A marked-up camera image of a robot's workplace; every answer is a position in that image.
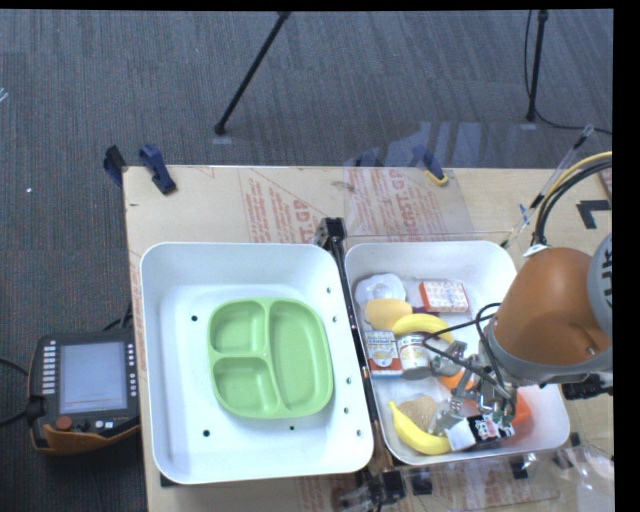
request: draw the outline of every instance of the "white tray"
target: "white tray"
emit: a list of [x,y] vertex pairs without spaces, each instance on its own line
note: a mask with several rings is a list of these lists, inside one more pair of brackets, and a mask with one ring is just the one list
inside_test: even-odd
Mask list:
[[[450,326],[472,319],[486,304],[500,302],[516,276],[509,254],[497,244],[483,240],[362,243],[347,252],[345,270],[352,296],[359,281],[387,272],[403,280],[435,278],[461,281],[469,299],[470,312],[442,314]],[[355,302],[354,308],[361,331],[371,329]],[[466,355],[477,353],[478,333],[474,325],[456,330],[454,337],[467,343]],[[558,386],[547,385],[543,389],[528,386],[519,388],[519,392],[531,408],[531,421],[516,429],[514,437],[486,449],[423,455],[400,441],[387,403],[394,400],[399,404],[424,394],[440,401],[450,396],[450,391],[435,378],[408,381],[385,377],[371,380],[385,443],[389,451],[406,464],[429,465],[554,449],[569,435],[569,417]]]
[[[310,244],[162,243],[141,261],[153,456],[180,484],[353,472],[373,435],[333,257]],[[322,319],[334,392],[294,419],[235,416],[216,400],[207,355],[211,312],[232,299],[305,302]]]

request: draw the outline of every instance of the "clamp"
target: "clamp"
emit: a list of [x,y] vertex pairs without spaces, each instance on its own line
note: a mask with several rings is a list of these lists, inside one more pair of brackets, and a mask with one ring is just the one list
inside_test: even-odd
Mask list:
[[436,156],[431,151],[420,144],[415,146],[411,151],[413,152],[413,165],[422,162],[426,167],[424,171],[425,176],[429,177],[436,185],[441,187],[449,181],[449,177],[444,173],[440,162],[438,162]]
[[122,170],[127,166],[118,146],[111,146],[107,149],[104,157],[103,167],[116,185],[122,188]]
[[160,192],[167,194],[175,190],[176,184],[171,179],[171,176],[169,176],[169,171],[162,160],[162,153],[160,153],[160,150],[155,144],[145,144],[142,146],[142,149],[140,149],[140,158],[145,167],[153,171],[153,178],[151,179]]

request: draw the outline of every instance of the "wire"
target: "wire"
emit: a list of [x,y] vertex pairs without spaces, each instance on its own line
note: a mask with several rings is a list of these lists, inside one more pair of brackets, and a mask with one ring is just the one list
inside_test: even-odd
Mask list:
[[494,302],[491,304],[487,304],[486,306],[483,306],[480,309],[480,311],[478,311],[478,314],[476,315],[476,320],[477,320],[476,329],[478,330],[478,335],[480,336],[480,342],[482,343],[482,346],[484,347],[484,350],[489,356],[489,360],[491,361],[491,367],[493,368],[493,371],[496,373],[496,379],[498,380],[498,383],[500,384],[500,386],[504,387],[504,380],[502,378],[502,372],[500,371],[498,361],[496,360],[496,356],[493,353],[493,350],[491,350],[491,347],[489,346],[489,341],[487,340],[487,337],[484,335],[484,332],[480,327],[480,320],[478,320],[479,318],[481,318],[482,313],[484,313],[487,309],[495,308],[495,307],[498,307],[499,305],[500,305],[499,302]]
[[[525,83],[525,87],[527,88],[527,96],[529,98],[531,98],[531,89],[529,87],[529,74],[527,71],[527,53],[528,53],[528,46],[529,46],[529,30],[531,27],[531,15],[533,14],[533,9],[529,10],[529,15],[527,16],[527,28],[525,31],[525,38],[524,38],[524,83]],[[547,123],[549,126],[552,126],[553,128],[560,128],[563,130],[582,130],[584,128],[584,126],[567,126],[567,125],[561,125],[561,124],[557,124],[554,123],[552,121],[549,121],[548,119],[546,119],[545,117],[542,116],[542,114],[540,114],[540,112],[538,112],[538,109],[534,107],[533,109],[534,113],[536,114],[537,117],[540,118],[541,121]],[[604,128],[594,128],[594,131],[596,132],[600,132],[600,133],[605,133],[611,137],[613,137],[613,131],[611,130],[606,130]]]
[[579,162],[573,164],[566,171],[564,171],[560,176],[558,176],[558,179],[551,185],[545,197],[548,196],[549,194],[552,194],[555,191],[555,189],[558,188],[560,183],[562,183],[565,179],[567,179],[567,177],[570,176],[572,173],[574,173],[576,170],[584,167],[587,164],[597,162],[598,160],[603,160],[605,158],[612,158],[612,157],[613,157],[613,151],[604,151],[602,153],[596,153],[595,155],[588,156],[587,158],[584,158]]
[[[484,306],[483,309],[489,308],[489,307],[495,307],[495,306],[498,306],[498,305],[499,305],[499,303],[488,304],[487,306]],[[438,337],[441,334],[444,334],[446,332],[455,331],[455,330],[461,329],[463,327],[468,327],[470,325],[478,326],[479,322],[482,322],[484,320],[489,320],[492,317],[493,317],[493,314],[487,315],[487,316],[482,316],[482,317],[476,315],[476,317],[473,320],[469,320],[468,322],[463,322],[461,324],[450,326],[450,327],[447,327],[446,329],[441,329],[441,330],[433,332],[433,333],[429,333],[429,332],[425,332],[425,331],[417,331],[414,334],[424,335],[425,338],[422,340],[422,343],[424,344],[425,347],[427,347],[429,350],[435,352],[436,354],[438,354],[441,357],[445,357],[447,359],[450,359],[451,361],[453,361],[454,363],[462,366],[466,370],[469,370],[471,373],[474,373],[475,375],[477,375],[481,379],[486,380],[494,388],[496,388],[496,390],[498,390],[500,392],[500,394],[504,398],[506,398],[510,403],[512,403],[511,395],[509,394],[509,392],[502,385],[500,385],[500,383],[498,383],[498,381],[496,381],[493,377],[491,377],[491,375],[489,375],[487,372],[478,370],[477,368],[473,367],[471,364],[467,363],[466,361],[463,361],[459,357],[456,357],[456,356],[454,356],[452,354],[444,352],[444,351],[442,351],[442,350],[440,350],[440,349],[438,349],[438,348],[436,348],[436,347],[434,347],[432,345],[429,345],[427,343],[428,340],[430,340],[432,338],[435,338],[435,337]]]
[[551,194],[547,195],[540,205],[540,211],[538,212],[538,217],[536,219],[536,224],[533,230],[531,245],[547,244],[547,239],[544,235],[544,230],[547,224],[547,220],[549,218],[549,214],[551,213],[551,210],[553,209],[555,204],[560,200],[560,198],[570,188],[575,186],[580,181],[604,169],[608,169],[609,167],[611,167],[610,160],[588,167],[578,172],[577,174],[573,175],[571,178],[567,179],[563,183],[561,183],[555,190],[553,190]]
[[[18,363],[15,363],[13,361],[10,361],[9,359],[5,359],[4,357],[0,357],[0,363],[6,364],[7,366],[10,366],[11,368],[18,370],[21,373],[24,373],[25,375],[29,375],[29,372],[26,368],[24,368],[23,366],[19,365]],[[11,423],[14,423],[16,421],[18,421],[20,418],[22,418],[23,416],[25,416],[27,414],[27,410],[26,408],[17,413],[14,414],[12,416],[7,416],[6,418],[2,418],[0,419],[0,427],[5,427],[7,425],[10,425]]]
[[120,329],[124,329],[127,325],[127,322],[129,320],[131,320],[133,318],[133,313],[131,311],[131,301],[129,301],[129,303],[127,304],[127,308],[125,309],[124,314],[118,318],[117,320],[114,320],[113,322],[111,322],[110,324],[108,324],[107,326],[105,326],[102,330],[103,331],[108,331],[109,329],[114,328],[116,325],[120,328]]

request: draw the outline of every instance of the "yellow banana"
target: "yellow banana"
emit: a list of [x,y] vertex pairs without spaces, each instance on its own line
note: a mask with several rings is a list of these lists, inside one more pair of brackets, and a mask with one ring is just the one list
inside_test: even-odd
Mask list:
[[402,442],[425,455],[442,455],[451,451],[449,439],[445,436],[435,436],[421,430],[411,418],[398,409],[393,400],[387,405],[393,415],[393,428]]
[[[396,338],[404,336],[412,332],[437,332],[442,329],[447,329],[449,324],[445,322],[439,316],[431,315],[429,313],[412,313],[400,317],[393,324],[393,334]],[[443,340],[453,343],[453,336],[450,332],[445,332],[439,336]]]

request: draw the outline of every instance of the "label on can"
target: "label on can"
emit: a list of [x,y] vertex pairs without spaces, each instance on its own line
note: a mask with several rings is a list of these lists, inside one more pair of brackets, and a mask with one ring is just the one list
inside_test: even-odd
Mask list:
[[396,341],[400,364],[404,370],[429,365],[429,352],[420,334],[407,334]]

